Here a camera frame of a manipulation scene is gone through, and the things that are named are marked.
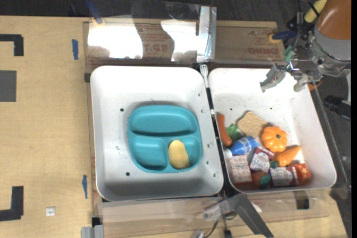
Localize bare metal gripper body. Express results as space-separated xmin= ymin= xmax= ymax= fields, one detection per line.
xmin=287 ymin=46 xmax=352 ymax=79

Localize white plastic tray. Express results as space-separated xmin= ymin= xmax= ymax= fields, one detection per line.
xmin=208 ymin=67 xmax=338 ymax=195
xmin=89 ymin=65 xmax=225 ymax=202

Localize tan bread slice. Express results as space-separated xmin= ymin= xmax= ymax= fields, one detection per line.
xmin=237 ymin=111 xmax=268 ymax=139

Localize orange pumpkin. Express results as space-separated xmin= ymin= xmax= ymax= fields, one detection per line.
xmin=260 ymin=125 xmax=288 ymax=153

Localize thin black and white rod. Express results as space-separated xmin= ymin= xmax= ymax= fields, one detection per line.
xmin=199 ymin=64 xmax=225 ymax=173

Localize green broccoli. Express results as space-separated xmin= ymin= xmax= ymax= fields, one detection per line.
xmin=225 ymin=123 xmax=243 ymax=143

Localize orange carrot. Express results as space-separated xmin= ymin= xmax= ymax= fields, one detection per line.
xmin=269 ymin=145 xmax=303 ymax=169

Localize orange sausage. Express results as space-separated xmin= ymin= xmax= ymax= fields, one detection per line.
xmin=216 ymin=113 xmax=233 ymax=147

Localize blue and white bottle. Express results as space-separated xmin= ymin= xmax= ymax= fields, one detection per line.
xmin=223 ymin=135 xmax=260 ymax=159

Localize white and purple carton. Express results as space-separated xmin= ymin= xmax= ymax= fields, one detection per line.
xmin=249 ymin=152 xmax=271 ymax=174

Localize red can with star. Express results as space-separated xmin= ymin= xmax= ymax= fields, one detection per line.
xmin=291 ymin=163 xmax=312 ymax=186

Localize white and maroon carton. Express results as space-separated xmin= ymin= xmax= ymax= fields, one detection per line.
xmin=269 ymin=166 xmax=300 ymax=187

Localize white and pink carton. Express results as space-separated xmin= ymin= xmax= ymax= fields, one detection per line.
xmin=226 ymin=154 xmax=253 ymax=186

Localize red strawberry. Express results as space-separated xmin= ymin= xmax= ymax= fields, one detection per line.
xmin=251 ymin=171 xmax=272 ymax=191

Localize blue divided plate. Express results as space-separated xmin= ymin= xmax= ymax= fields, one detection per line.
xmin=127 ymin=104 xmax=203 ymax=174

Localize yellow potato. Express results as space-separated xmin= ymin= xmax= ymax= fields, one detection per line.
xmin=168 ymin=139 xmax=191 ymax=170

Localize black cylinder on white bracket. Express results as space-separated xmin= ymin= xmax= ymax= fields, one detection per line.
xmin=323 ymin=75 xmax=352 ymax=121

